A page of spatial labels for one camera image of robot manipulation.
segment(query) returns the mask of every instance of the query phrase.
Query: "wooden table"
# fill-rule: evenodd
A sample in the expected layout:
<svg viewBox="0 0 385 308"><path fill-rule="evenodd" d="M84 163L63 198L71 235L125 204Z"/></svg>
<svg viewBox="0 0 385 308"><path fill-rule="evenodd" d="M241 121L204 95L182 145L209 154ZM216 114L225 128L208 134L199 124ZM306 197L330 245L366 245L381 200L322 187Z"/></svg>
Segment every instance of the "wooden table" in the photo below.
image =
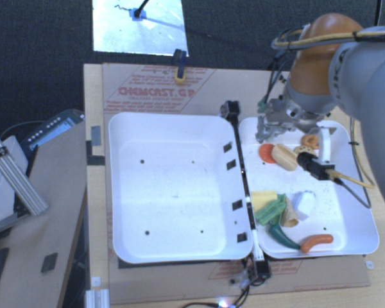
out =
<svg viewBox="0 0 385 308"><path fill-rule="evenodd" d="M0 279L0 308L62 307L85 210L85 124L43 144L30 180L49 204L0 239L8 256ZM44 259L55 256L53 269L42 272Z"/></svg>
<svg viewBox="0 0 385 308"><path fill-rule="evenodd" d="M103 156L103 70L101 65L85 65L85 115L87 120L87 140L91 141L92 127L101 127L101 142L92 147L92 154ZM335 109L331 119L348 128L349 117ZM89 241L90 241L90 276L99 277L100 283L93 284L92 289L108 289L108 252L107 252L107 214L105 192L105 166L93 165L87 168L87 194L89 203ZM366 257L373 263L368 270L370 287L347 289L328 289L324 291L304 291L267 295L250 295L245 308L251 307L385 307L385 202L378 189L370 190L373 203L373 216L379 231L378 250ZM191 301L215 302L209 300L184 300L153 302L142 304L113 305L114 308L125 307L182 307Z"/></svg>

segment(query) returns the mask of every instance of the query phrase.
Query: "yellow cable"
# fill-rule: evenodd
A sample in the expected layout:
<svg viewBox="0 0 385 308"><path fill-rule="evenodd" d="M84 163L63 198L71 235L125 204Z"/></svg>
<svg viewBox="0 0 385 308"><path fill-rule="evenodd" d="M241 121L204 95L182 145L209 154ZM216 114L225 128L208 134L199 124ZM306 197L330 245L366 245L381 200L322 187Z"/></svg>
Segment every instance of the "yellow cable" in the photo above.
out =
<svg viewBox="0 0 385 308"><path fill-rule="evenodd" d="M353 119L353 121L352 121L352 132L353 132L353 136L354 136L354 140L355 140L355 138L357 137L357 135L356 135L355 119ZM367 181L369 181L369 183L370 183L373 187L375 187L375 182L371 179L370 176L368 176L368 173L366 173L364 167L362 166L361 159L359 158L357 146L356 146L356 145L353 145L353 147L354 147L355 157L356 157L356 159L357 159L357 163L358 163L359 169L361 170L362 174L363 174L364 177L367 179Z"/></svg>
<svg viewBox="0 0 385 308"><path fill-rule="evenodd" d="M340 173L340 172L338 172L336 170L328 169L328 170L325 170L325 171L330 176L331 180L333 180L334 178L343 178L343 179L347 179L350 182L354 182L355 184L358 184L358 185L366 187L366 188L375 188L374 185L369 185L369 184L366 184L364 182L360 182L359 180L356 180L355 178L349 177L347 175L343 175L342 173Z"/></svg>
<svg viewBox="0 0 385 308"><path fill-rule="evenodd" d="M301 30L296 30L294 32L291 32L289 35L297 34ZM291 47L296 48L297 46L304 45L304 44L313 44L328 40L339 40L339 39L350 39L355 40L355 38L371 38L371 37L379 37L385 35L385 31L371 31L371 32L356 32L356 33L333 33L329 35L320 35L319 37L313 37L313 38L307 38L302 40L296 40L296 41L279 41L278 38L275 38L273 41L273 46L276 47L287 47L291 45Z"/></svg>

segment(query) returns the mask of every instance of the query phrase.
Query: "black device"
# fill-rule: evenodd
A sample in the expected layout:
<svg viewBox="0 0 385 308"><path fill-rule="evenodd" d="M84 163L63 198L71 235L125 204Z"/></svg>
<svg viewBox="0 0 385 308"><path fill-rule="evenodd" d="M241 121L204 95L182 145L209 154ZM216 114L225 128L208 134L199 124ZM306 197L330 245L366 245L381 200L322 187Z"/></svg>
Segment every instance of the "black device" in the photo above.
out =
<svg viewBox="0 0 385 308"><path fill-rule="evenodd" d="M51 119L42 123L21 142L20 146L24 154L29 157L36 146L43 145L50 139L71 129L76 124L82 122L84 118L83 112L74 109L65 110L53 116Z"/></svg>

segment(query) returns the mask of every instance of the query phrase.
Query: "white plastic tray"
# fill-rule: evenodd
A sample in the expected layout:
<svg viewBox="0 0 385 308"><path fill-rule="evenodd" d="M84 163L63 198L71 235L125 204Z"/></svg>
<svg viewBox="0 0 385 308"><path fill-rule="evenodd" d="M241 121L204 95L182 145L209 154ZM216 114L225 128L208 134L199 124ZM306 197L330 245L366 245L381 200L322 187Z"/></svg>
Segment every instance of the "white plastic tray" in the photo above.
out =
<svg viewBox="0 0 385 308"><path fill-rule="evenodd" d="M250 253L234 131L226 120L122 113L111 119L109 136L113 244L122 260L230 260Z"/></svg>
<svg viewBox="0 0 385 308"><path fill-rule="evenodd" d="M320 126L336 127L330 136L331 162L336 170L358 179L354 158L349 145L347 131L334 121L322 121ZM311 216L300 221L293 228L283 227L289 238L301 243L314 234L331 234L334 242L320 244L307 254L282 246L268 234L268 226L257 227L259 243L268 255L278 258L321 257L327 255L354 255L374 252L379 244L379 236L371 210L361 205L346 189L331 181L319 181L300 166L295 171L286 171L277 164L263 163L258 155L260 144L255 140L257 118L243 120L239 128L248 186L251 191L276 191L286 194L292 200L302 191L313 191L316 205ZM293 149L300 145L300 131L287 132L269 141L272 144L285 144ZM363 200L362 187L345 181Z"/></svg>

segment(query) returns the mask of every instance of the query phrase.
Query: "toy sausage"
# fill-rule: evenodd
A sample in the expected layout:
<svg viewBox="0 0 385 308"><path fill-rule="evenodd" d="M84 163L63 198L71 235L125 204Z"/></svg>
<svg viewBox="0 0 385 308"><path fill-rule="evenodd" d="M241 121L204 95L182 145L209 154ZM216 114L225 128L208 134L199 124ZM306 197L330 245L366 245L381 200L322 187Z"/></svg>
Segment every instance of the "toy sausage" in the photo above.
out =
<svg viewBox="0 0 385 308"><path fill-rule="evenodd" d="M283 144L274 146L271 152L272 158L285 170L294 171L298 166L296 154Z"/></svg>
<svg viewBox="0 0 385 308"><path fill-rule="evenodd" d="M301 251L307 253L313 246L317 244L332 243L334 237L330 234L319 234L308 237L301 245Z"/></svg>

